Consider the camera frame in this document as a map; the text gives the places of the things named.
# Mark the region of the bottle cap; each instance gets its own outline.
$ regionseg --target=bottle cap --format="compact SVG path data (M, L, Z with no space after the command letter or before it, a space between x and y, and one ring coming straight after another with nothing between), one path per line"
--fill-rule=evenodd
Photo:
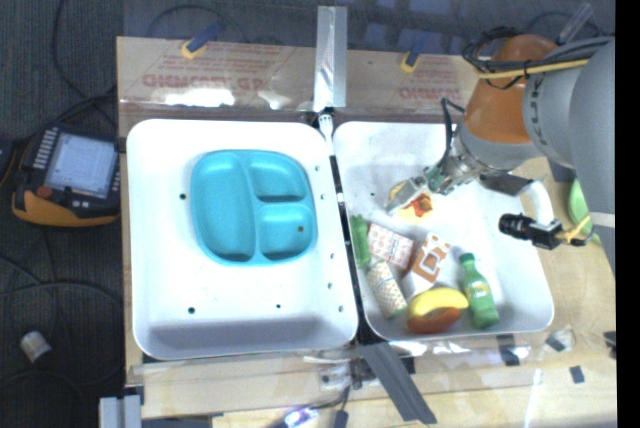
M466 263L468 261L475 261L476 258L471 252L467 252L460 256L460 264Z

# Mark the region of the device screen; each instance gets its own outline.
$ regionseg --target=device screen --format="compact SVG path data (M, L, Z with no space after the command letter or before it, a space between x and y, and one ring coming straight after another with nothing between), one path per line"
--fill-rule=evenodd
M62 132L44 184L105 199L117 159L113 143Z

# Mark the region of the dark gray floor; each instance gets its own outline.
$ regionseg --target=dark gray floor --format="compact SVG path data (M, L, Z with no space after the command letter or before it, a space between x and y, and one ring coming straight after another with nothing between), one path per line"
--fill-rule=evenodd
M116 82L116 36L190 35L210 20L211 10L225 11L225 17L238 24L229 30L229 40L313 45L315 8L346 4L352 9L351 47L406 49L416 32L429 32L427 51L456 53L470 37L502 24L529 26L555 37L584 2L594 11L585 31L613 33L615 1L0 0L0 136L24 138L84 96L109 91ZM163 13L185 3L207 10ZM101 108L73 122L112 131L114 103ZM118 223L82 231L43 230L11 214L8 194L5 184L0 292L34 284L10 261L43 283L77 281L121 295ZM49 291L0 293L0 302L0 427L97 426L97 398L118 394L122 384L121 373L109 376L123 355L117 305L96 293L64 287L53 298ZM53 371L48 374L21 374L32 366L18 340L31 328L46 334L54 347Z

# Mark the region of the green bottle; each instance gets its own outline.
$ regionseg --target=green bottle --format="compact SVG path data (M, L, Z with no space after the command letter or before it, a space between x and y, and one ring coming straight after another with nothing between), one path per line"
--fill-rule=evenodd
M462 287L469 300L476 328L487 328L500 321L500 315L493 300L493 293L487 279L476 269L476 258L470 252L460 256L464 268Z

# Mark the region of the white tray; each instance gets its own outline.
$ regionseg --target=white tray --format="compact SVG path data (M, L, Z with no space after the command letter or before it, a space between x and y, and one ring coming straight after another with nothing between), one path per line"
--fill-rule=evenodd
M334 135L334 147L349 215L362 215L415 241L435 232L453 245L438 276L440 285L460 287L457 257L472 252L491 285L501 321L477 330L468 309L446 333L414 335L404 328L406 314L387 320L359 270L365 315L371 328L390 341L523 333L545 329L553 319L553 298L536 248L498 230L504 213L521 213L518 198L489 191L477 182L444 197L434 195L434 210L419 225L389 217L384 206L393 185L420 175L436 163L445 147L441 124L347 122Z
M196 242L188 194L206 153L261 149L297 160L319 237L307 255L229 266ZM323 137L298 123L148 120L127 138L133 333L163 360L338 348L358 324Z

